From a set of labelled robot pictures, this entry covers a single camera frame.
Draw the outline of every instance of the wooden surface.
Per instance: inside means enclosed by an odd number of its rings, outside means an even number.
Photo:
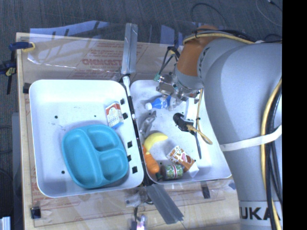
[[[68,230],[95,230],[101,229],[112,229],[122,230],[130,229],[131,221],[133,220],[132,211],[128,211],[126,214],[114,216],[100,217],[100,218],[88,218],[86,220],[78,219],[77,221],[61,223],[65,221],[65,211],[57,209],[45,210],[42,212],[44,216],[41,219],[31,219],[31,208],[33,205],[33,189],[34,184],[31,181],[30,159],[33,157],[33,145],[31,144],[31,136],[28,135],[29,122],[27,122],[26,113],[26,95],[23,93],[24,87],[24,76],[23,66],[21,60],[21,51],[17,52],[18,62],[18,99],[19,99],[19,114],[20,114],[20,132],[21,132],[21,157],[22,157],[22,191],[23,191],[23,212],[24,212],[24,229],[46,229],[46,230],[57,230],[57,229],[68,229]],[[184,200],[183,203],[179,204],[178,208],[183,213],[184,218],[182,222],[176,224],[167,225],[165,224],[160,213],[155,209],[154,206],[148,206],[144,208],[144,211],[139,211],[147,217],[147,226],[154,230],[181,230],[181,229],[203,229],[204,227],[211,227],[209,229],[238,229],[239,214],[238,214],[238,201],[235,192],[223,191],[222,196],[216,196],[216,201],[204,201],[200,204],[191,204],[189,200]]]

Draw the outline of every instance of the blue divided plate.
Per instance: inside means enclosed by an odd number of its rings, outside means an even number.
[[[76,184],[97,188],[127,174],[126,150],[114,129],[89,125],[69,131],[62,140],[67,169]]]

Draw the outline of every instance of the orange carrot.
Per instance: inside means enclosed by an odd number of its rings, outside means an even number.
[[[153,158],[153,156],[150,153],[146,154],[146,152],[147,150],[143,146],[143,154],[144,154],[145,163],[146,163],[148,172],[151,174],[159,173],[160,171],[159,164],[157,163],[157,161]]]

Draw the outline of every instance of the gray carpet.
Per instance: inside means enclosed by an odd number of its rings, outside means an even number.
[[[189,35],[195,23],[244,32],[257,40],[277,40],[282,36],[283,0],[0,0],[0,62],[10,59],[8,45],[16,32],[41,32],[86,21],[125,24],[139,27],[141,42],[172,44],[179,34]],[[191,8],[202,3],[191,11]],[[107,31],[92,30],[80,36],[121,39],[124,31],[116,25]],[[7,77],[0,75],[0,127],[12,125],[18,112],[16,75],[6,95]],[[0,129],[0,151],[12,148],[12,133]],[[12,215],[12,152],[0,153],[0,218]]]

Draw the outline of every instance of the clear plastic sheet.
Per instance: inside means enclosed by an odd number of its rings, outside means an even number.
[[[138,25],[136,72],[131,75],[131,82],[153,79],[161,67],[167,46],[175,44],[181,49],[183,38],[200,26],[200,24],[186,22],[178,24],[179,26],[174,26],[165,22],[163,25],[153,24],[146,27]],[[124,40],[124,24],[96,21],[57,28],[31,29],[30,33],[19,34],[17,41],[35,44],[34,50],[21,51],[19,59],[23,70],[22,83],[32,84],[40,79],[118,81],[121,78],[120,66]],[[170,61],[165,71],[172,71],[174,64],[175,60]],[[39,208],[41,213],[41,218],[33,220],[35,227],[84,222],[84,228],[91,228],[92,224],[99,226],[99,221],[97,223],[91,221],[96,219],[106,220],[104,229],[116,229],[117,225],[118,229],[130,229],[132,221],[146,216],[147,228],[166,229],[167,225],[155,205],[150,201],[145,202],[148,199],[140,196],[142,186],[61,198],[50,198],[42,194],[36,180],[28,94],[25,94],[25,112],[32,206]],[[184,215],[184,220],[174,224],[173,229],[219,224],[217,219],[221,215],[228,222],[237,222],[238,213],[227,211],[229,208],[237,209],[236,190],[229,186],[231,183],[233,183],[231,179],[226,179],[165,184],[165,190]],[[219,204],[220,201],[226,203],[225,207]],[[217,202],[217,207],[213,210],[207,209],[209,202]],[[199,217],[204,214],[212,214],[212,216],[207,219]]]

